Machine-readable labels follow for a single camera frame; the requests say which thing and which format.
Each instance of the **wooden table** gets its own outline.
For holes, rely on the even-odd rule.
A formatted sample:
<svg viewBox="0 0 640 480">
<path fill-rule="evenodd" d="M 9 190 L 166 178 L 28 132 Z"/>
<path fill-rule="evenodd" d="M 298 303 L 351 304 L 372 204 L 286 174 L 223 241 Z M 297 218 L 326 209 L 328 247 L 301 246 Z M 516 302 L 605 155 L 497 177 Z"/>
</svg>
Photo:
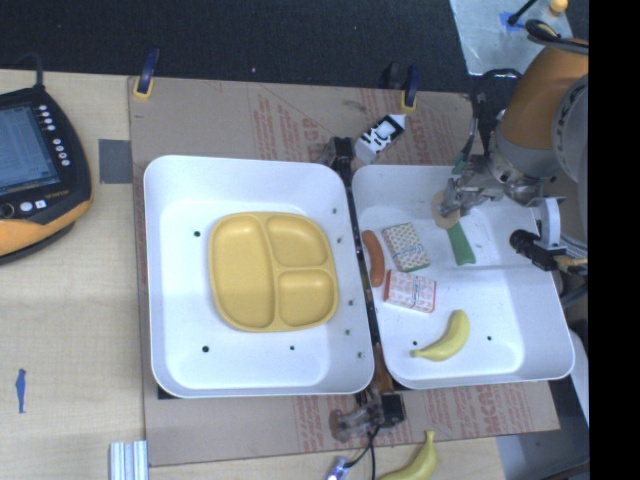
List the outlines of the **wooden table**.
<svg viewBox="0 0 640 480">
<path fill-rule="evenodd" d="M 34 83 L 33 72 L 0 70 L 0 93 Z M 145 439 L 132 188 L 100 184 L 98 172 L 99 140 L 130 140 L 127 77 L 45 73 L 44 83 L 83 141 L 95 201 L 69 235 L 0 266 L 0 478 L 104 480 L 109 444 Z M 416 448 L 376 448 L 378 476 Z M 504 478 L 493 438 L 436 443 L 436 451 L 434 480 Z M 149 478 L 323 479 L 336 455 L 151 468 Z M 349 473 L 370 477 L 369 458 Z"/>
</svg>

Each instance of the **blue mark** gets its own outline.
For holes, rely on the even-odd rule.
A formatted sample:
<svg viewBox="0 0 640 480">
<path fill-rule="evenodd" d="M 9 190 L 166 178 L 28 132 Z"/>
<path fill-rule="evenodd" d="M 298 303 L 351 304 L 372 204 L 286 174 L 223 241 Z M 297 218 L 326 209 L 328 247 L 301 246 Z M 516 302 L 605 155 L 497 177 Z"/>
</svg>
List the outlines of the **blue mark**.
<svg viewBox="0 0 640 480">
<path fill-rule="evenodd" d="M 522 30 L 524 28 L 524 23 L 522 23 L 522 20 L 520 18 L 518 18 L 518 21 L 516 21 L 516 24 L 511 26 L 507 23 L 507 20 L 509 19 L 509 16 L 511 16 L 513 13 L 512 12 L 501 12 L 500 13 L 500 23 L 502 23 L 502 26 L 504 28 L 507 29 L 507 32 L 519 32 L 520 30 Z"/>
<path fill-rule="evenodd" d="M 16 391 L 18 393 L 18 412 L 24 414 L 24 391 L 27 387 L 27 381 L 25 380 L 26 370 L 20 368 L 18 370 L 18 378 L 16 379 Z"/>
</svg>

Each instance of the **cardboard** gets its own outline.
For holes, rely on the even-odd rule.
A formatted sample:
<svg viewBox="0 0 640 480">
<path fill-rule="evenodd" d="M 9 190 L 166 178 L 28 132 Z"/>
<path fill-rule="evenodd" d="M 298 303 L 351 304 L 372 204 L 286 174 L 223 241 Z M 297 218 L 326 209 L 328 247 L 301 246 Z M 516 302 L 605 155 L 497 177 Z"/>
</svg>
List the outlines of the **cardboard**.
<svg viewBox="0 0 640 480">
<path fill-rule="evenodd" d="M 142 177 L 166 154 L 313 161 L 333 136 L 358 137 L 401 92 L 156 78 L 149 100 L 131 96 L 134 213 L 146 439 L 151 466 L 361 448 L 329 428 L 333 410 L 356 409 L 354 396 L 185 400 L 163 396 L 149 349 Z M 418 93 L 406 131 L 380 163 L 448 165 L 464 145 L 471 108 L 458 94 Z M 377 446 L 471 439 L 559 428 L 547 382 L 403 391 L 407 419 L 381 432 Z"/>
</svg>

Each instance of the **black floor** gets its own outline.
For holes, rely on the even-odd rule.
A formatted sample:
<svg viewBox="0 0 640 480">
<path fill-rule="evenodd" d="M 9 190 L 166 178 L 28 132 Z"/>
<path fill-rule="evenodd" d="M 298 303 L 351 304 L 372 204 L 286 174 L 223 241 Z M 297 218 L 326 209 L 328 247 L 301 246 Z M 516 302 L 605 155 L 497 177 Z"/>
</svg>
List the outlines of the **black floor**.
<svg viewBox="0 0 640 480">
<path fill-rule="evenodd" d="M 0 17 L 0 68 L 36 51 L 47 71 L 133 75 L 154 46 L 158 76 L 376 87 L 393 61 L 421 90 L 469 90 L 449 0 L 0 0 Z M 589 40 L 589 0 L 567 19 Z"/>
</svg>

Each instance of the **banana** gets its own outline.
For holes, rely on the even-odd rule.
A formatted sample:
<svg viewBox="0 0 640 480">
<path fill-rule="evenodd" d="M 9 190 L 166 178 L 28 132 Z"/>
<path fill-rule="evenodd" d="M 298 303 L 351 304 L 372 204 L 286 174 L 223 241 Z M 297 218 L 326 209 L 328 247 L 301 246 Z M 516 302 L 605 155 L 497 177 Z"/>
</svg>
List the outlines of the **banana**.
<svg viewBox="0 0 640 480">
<path fill-rule="evenodd" d="M 427 438 L 411 463 L 402 469 L 383 475 L 380 480 L 426 480 L 431 476 L 438 462 L 436 449 L 433 446 L 435 431 L 425 430 L 424 433 Z"/>
<path fill-rule="evenodd" d="M 456 309 L 449 317 L 449 327 L 438 341 L 420 350 L 412 350 L 412 357 L 425 357 L 432 361 L 444 361 L 457 353 L 469 337 L 469 318 L 462 309 Z"/>
</svg>

